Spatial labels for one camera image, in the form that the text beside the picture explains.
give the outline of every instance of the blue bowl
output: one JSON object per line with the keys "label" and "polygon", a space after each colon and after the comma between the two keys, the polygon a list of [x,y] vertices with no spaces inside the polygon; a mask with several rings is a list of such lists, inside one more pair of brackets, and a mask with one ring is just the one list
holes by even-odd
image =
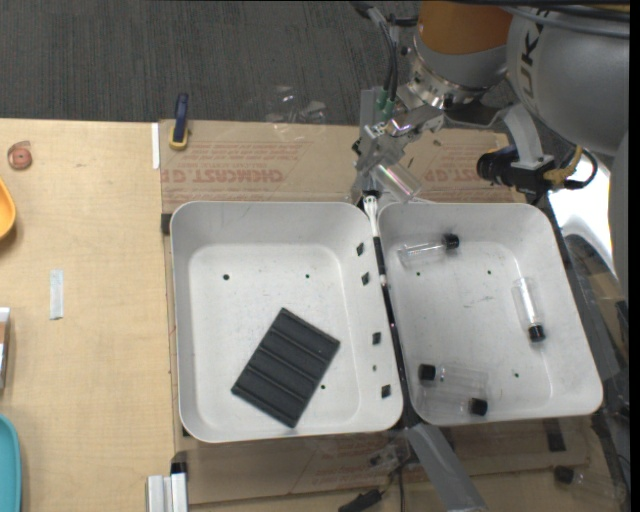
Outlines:
{"label": "blue bowl", "polygon": [[0,510],[20,512],[22,465],[18,434],[6,416],[0,414]]}

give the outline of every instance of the wooden table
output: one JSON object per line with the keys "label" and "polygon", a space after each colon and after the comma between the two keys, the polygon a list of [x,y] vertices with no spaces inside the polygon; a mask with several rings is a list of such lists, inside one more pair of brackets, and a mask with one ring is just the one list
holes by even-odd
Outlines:
{"label": "wooden table", "polygon": [[[0,241],[0,306],[12,318],[0,413],[21,442],[22,510],[144,511],[147,476],[167,474],[175,453],[151,125],[0,120],[0,151],[21,140],[32,145],[27,170],[0,155],[18,212]],[[64,272],[58,320],[49,318],[53,269]],[[595,435],[589,444],[592,464],[606,470]],[[574,502],[550,471],[474,482],[492,511],[615,510]],[[194,508],[336,510],[355,494]],[[390,494],[377,510],[398,509],[397,489]],[[417,510],[442,510],[428,483],[407,494]]]}

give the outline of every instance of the black cap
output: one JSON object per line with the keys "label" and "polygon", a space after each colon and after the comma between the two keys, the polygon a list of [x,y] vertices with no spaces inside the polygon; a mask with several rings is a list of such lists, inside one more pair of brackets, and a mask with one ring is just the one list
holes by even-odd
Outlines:
{"label": "black cap", "polygon": [[471,400],[469,400],[469,412],[471,414],[475,414],[476,416],[484,416],[485,414],[487,414],[488,409],[489,404],[482,398],[472,398]]}
{"label": "black cap", "polygon": [[432,364],[421,364],[418,368],[418,375],[421,381],[432,381],[436,378],[436,367]]}
{"label": "black cap", "polygon": [[460,239],[458,238],[458,235],[447,233],[446,235],[442,235],[442,243],[445,245],[447,250],[457,249],[460,245]]}
{"label": "black cap", "polygon": [[529,327],[528,331],[529,339],[533,342],[542,341],[547,337],[541,324],[532,325],[531,327]]}
{"label": "black cap", "polygon": [[570,484],[573,482],[575,474],[576,472],[567,466],[556,466],[553,470],[553,476],[555,477],[556,482],[563,484]]}

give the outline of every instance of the black connector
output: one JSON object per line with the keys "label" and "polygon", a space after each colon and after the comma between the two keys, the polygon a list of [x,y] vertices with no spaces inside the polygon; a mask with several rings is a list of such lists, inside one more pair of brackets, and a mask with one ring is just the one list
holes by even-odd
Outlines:
{"label": "black connector", "polygon": [[360,512],[372,507],[382,500],[382,493],[378,489],[367,491],[364,494],[358,494],[356,499],[350,501],[346,505],[342,505],[338,512]]}

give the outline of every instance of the white tray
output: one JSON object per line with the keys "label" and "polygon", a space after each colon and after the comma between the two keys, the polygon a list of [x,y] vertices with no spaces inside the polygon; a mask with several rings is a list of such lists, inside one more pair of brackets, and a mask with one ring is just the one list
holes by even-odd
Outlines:
{"label": "white tray", "polygon": [[[382,431],[398,421],[402,394],[360,210],[192,202],[173,214],[171,242],[180,416],[193,437],[219,443]],[[295,429],[231,393],[283,307],[341,344]],[[383,398],[386,385],[391,394]]]}
{"label": "white tray", "polygon": [[[390,204],[379,216],[393,310],[416,412],[427,422],[475,422],[590,414],[602,384],[551,224],[525,204]],[[397,249],[442,233],[459,236],[452,257],[412,269]],[[531,343],[519,323],[512,283],[537,284],[546,339]],[[488,374],[486,416],[430,407],[420,364],[448,363]]]}

